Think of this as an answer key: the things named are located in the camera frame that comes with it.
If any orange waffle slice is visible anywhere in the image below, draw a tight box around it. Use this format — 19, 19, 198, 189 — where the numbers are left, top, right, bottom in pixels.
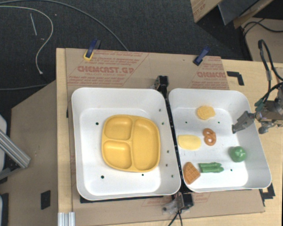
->
182, 161, 201, 185

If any green bell pepper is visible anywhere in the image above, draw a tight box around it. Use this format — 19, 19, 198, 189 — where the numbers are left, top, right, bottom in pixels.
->
228, 146, 248, 163

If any white plastic tray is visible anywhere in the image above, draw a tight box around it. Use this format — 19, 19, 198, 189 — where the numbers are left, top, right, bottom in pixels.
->
67, 86, 185, 204
164, 87, 275, 195

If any orange pretzel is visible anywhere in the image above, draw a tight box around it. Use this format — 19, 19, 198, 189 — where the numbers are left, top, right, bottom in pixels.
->
202, 128, 217, 147

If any green asparagus bundle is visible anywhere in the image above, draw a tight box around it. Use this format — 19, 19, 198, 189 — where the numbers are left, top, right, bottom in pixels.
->
197, 161, 225, 174

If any yellow divided plate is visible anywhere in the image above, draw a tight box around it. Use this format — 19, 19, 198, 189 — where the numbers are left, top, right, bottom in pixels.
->
100, 113, 162, 173

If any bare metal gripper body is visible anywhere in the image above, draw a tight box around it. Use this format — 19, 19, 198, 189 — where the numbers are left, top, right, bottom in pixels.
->
254, 90, 283, 122

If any brown cardboard board red print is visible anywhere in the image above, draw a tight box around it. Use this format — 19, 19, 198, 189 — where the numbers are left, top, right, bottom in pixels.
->
58, 48, 271, 226

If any black block with thin wires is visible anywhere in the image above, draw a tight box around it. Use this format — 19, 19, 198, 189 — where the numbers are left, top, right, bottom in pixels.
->
153, 75, 169, 92
162, 192, 195, 216

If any round yellow biscuit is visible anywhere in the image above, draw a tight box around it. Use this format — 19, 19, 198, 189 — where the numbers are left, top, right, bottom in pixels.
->
196, 105, 216, 121

